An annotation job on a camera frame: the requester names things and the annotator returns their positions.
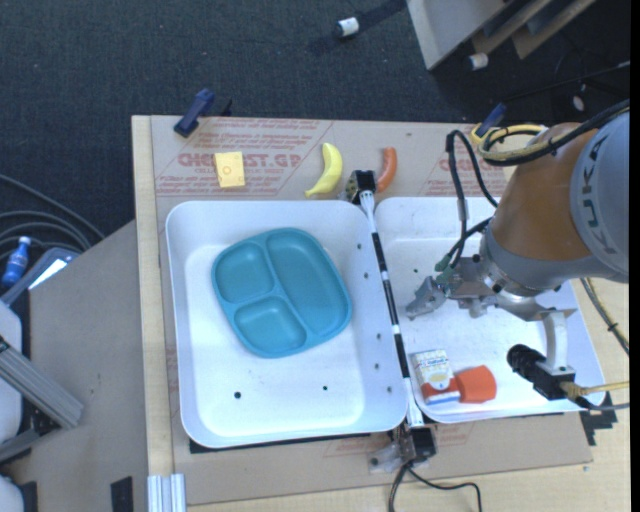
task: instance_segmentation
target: blue clamp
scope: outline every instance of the blue clamp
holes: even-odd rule
[[[215,97],[216,95],[209,89],[202,89],[196,94],[191,107],[180,122],[173,127],[173,130],[183,137],[191,135],[193,130],[198,127],[198,116],[204,116],[209,112]]]

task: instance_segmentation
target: banana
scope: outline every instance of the banana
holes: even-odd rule
[[[322,144],[322,157],[324,158],[324,171],[316,184],[309,190],[305,190],[305,197],[331,192],[342,178],[342,155],[338,148],[325,142]]]

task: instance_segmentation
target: blue bottle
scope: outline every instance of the blue bottle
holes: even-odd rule
[[[7,269],[2,276],[2,286],[11,288],[24,275],[29,264],[29,246],[31,238],[21,236],[18,240],[18,248],[7,259]]]

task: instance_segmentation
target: black floor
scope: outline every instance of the black floor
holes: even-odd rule
[[[335,39],[351,16],[368,24]],[[234,116],[475,123],[508,100],[505,123],[582,120],[629,97],[630,66],[584,82],[584,114],[575,83],[535,91],[629,61],[630,32],[631,1],[600,0],[525,60],[507,42],[470,72],[465,43],[427,71],[405,0],[3,1],[0,177],[108,235],[134,217],[132,115],[182,115],[207,87]],[[58,213],[6,180],[0,198],[0,257],[27,230],[6,213]]]

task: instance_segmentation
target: blue plate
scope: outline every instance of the blue plate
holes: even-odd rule
[[[262,357],[302,352],[339,334],[351,300],[333,261],[309,233],[281,228],[222,251],[211,279],[242,343]]]

